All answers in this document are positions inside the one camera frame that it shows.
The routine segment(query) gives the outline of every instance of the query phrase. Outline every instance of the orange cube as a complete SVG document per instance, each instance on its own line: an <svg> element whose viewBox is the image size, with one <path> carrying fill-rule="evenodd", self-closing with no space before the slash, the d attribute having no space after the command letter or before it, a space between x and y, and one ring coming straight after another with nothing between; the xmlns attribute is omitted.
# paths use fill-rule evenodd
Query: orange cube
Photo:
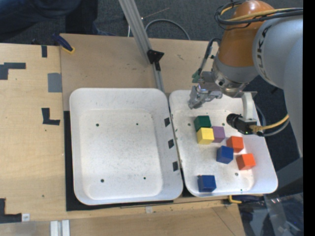
<svg viewBox="0 0 315 236"><path fill-rule="evenodd" d="M244 148L243 137L231 136L226 140L226 146L233 148L234 153L239 153Z"/></svg>
<svg viewBox="0 0 315 236"><path fill-rule="evenodd" d="M253 154L243 154L236 157L236 162L238 169L242 170L249 170L256 165L254 155Z"/></svg>

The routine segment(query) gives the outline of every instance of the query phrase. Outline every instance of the person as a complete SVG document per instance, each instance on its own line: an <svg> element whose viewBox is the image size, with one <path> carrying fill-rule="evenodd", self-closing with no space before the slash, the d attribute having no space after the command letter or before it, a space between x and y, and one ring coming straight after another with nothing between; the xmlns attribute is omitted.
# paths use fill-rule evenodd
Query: person
<svg viewBox="0 0 315 236"><path fill-rule="evenodd" d="M36 23L65 17L65 32L114 35L96 25L98 0L0 0L0 42Z"/></svg>

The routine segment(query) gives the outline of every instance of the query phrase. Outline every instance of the block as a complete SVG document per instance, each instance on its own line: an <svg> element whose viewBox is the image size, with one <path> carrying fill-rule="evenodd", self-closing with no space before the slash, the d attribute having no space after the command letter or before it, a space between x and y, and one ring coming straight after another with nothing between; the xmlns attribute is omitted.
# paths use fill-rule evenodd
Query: block
<svg viewBox="0 0 315 236"><path fill-rule="evenodd" d="M199 192L212 192L216 189L216 179L212 175L198 176L198 188Z"/></svg>
<svg viewBox="0 0 315 236"><path fill-rule="evenodd" d="M234 153L239 153L244 148L243 137L231 136L226 140L226 146L234 149Z"/></svg>
<svg viewBox="0 0 315 236"><path fill-rule="evenodd" d="M225 139L224 127L221 126L212 126L213 135L215 137L214 143L220 143Z"/></svg>
<svg viewBox="0 0 315 236"><path fill-rule="evenodd" d="M201 128L211 128L211 122L209 116L197 116L193 121L196 132Z"/></svg>
<svg viewBox="0 0 315 236"><path fill-rule="evenodd" d="M236 162L240 171L249 170L256 165L254 155L251 153L239 155L236 157Z"/></svg>
<svg viewBox="0 0 315 236"><path fill-rule="evenodd" d="M207 145L215 139L212 128L199 128L197 131L198 144Z"/></svg>
<svg viewBox="0 0 315 236"><path fill-rule="evenodd" d="M233 160L233 148L221 146L217 149L217 162L228 164Z"/></svg>

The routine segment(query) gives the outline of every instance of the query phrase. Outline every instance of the yellow cube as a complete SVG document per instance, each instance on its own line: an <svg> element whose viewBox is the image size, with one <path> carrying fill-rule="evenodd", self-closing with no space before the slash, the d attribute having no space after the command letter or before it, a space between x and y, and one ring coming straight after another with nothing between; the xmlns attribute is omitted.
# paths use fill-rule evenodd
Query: yellow cube
<svg viewBox="0 0 315 236"><path fill-rule="evenodd" d="M213 134L212 128L203 128L201 127L197 131L197 141L198 144L210 144L214 141L215 136Z"/></svg>

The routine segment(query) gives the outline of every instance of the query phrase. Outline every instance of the robotic end effector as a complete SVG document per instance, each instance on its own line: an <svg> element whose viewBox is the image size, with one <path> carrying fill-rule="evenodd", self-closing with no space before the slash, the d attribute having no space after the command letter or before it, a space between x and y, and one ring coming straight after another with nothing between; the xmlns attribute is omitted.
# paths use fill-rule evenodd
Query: robotic end effector
<svg viewBox="0 0 315 236"><path fill-rule="evenodd" d="M231 19L221 15L235 9ZM248 0L232 1L220 6L215 19L225 31L212 70L202 71L209 57L213 41L209 42L205 58L193 75L188 105L199 108L206 101L242 97L243 89L260 75L268 83L284 90L285 103L294 135L301 153L302 147L302 73L303 73L303 8L274 9L265 2ZM230 116L227 122L234 128L237 120L248 119Z"/></svg>

